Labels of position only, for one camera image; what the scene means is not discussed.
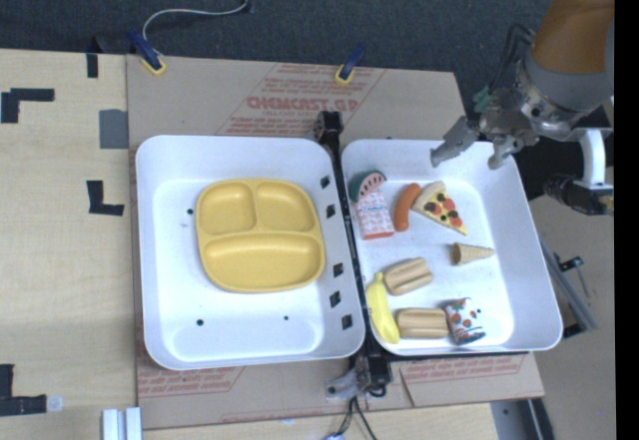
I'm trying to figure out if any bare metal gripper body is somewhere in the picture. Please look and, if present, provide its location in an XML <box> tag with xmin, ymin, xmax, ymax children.
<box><xmin>477</xmin><ymin>86</ymin><xmax>586</xmax><ymax>149</ymax></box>

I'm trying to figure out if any pizza slice toy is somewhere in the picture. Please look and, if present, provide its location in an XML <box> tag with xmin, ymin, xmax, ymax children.
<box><xmin>409</xmin><ymin>180</ymin><xmax>470</xmax><ymax>236</ymax></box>

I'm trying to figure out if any orange sausage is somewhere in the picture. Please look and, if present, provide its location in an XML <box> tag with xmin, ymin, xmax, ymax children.
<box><xmin>392</xmin><ymin>182</ymin><xmax>422</xmax><ymax>233</ymax></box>

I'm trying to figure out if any watermelon slice toy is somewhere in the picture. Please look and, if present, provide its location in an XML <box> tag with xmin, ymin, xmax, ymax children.
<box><xmin>347</xmin><ymin>170</ymin><xmax>388</xmax><ymax>204</ymax></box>

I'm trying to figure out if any orange and white carton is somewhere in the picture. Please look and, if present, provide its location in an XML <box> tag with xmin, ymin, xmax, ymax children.
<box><xmin>355</xmin><ymin>190</ymin><xmax>395</xmax><ymax>241</ymax></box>

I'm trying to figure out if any tan ice cream cone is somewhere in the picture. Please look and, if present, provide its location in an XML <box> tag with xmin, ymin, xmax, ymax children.
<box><xmin>449</xmin><ymin>241</ymin><xmax>496</xmax><ymax>266</ymax></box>

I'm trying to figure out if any white plastic tray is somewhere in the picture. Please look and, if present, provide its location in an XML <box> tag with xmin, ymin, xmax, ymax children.
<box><xmin>340</xmin><ymin>138</ymin><xmax>564</xmax><ymax>357</ymax></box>
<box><xmin>134</xmin><ymin>134</ymin><xmax>366</xmax><ymax>371</ymax></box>

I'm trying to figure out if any thin black rod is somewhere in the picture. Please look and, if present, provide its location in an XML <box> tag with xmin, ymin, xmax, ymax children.
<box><xmin>326</xmin><ymin>138</ymin><xmax>380</xmax><ymax>359</ymax></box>

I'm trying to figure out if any tan hot dog bun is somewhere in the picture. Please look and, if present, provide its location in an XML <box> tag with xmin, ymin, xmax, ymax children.
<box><xmin>393</xmin><ymin>306</ymin><xmax>450</xmax><ymax>340</ymax></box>
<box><xmin>381</xmin><ymin>256</ymin><xmax>434</xmax><ymax>297</ymax></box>

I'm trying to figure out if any white can with tomato print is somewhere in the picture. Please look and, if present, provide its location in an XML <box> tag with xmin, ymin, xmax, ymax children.
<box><xmin>443</xmin><ymin>296</ymin><xmax>487</xmax><ymax>346</ymax></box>

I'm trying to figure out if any brown cardboard board red print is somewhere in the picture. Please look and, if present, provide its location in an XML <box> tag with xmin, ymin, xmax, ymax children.
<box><xmin>124</xmin><ymin>53</ymin><xmax>546</xmax><ymax>431</ymax></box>

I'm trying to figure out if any yellow banana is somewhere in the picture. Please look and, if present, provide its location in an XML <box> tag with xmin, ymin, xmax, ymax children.
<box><xmin>364</xmin><ymin>270</ymin><xmax>401</xmax><ymax>345</ymax></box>

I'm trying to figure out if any yellow divided plate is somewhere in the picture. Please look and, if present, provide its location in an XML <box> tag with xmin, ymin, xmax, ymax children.
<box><xmin>195</xmin><ymin>178</ymin><xmax>326</xmax><ymax>294</ymax></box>

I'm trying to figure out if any black cylinder on white bracket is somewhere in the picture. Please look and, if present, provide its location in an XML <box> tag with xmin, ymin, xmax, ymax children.
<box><xmin>542</xmin><ymin>127</ymin><xmax>615</xmax><ymax>217</ymax></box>

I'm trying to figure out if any black block with thin wires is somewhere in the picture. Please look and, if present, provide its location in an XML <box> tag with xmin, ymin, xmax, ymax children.
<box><xmin>310</xmin><ymin>110</ymin><xmax>345</xmax><ymax>146</ymax></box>
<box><xmin>348</xmin><ymin>352</ymin><xmax>393</xmax><ymax>392</ymax></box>

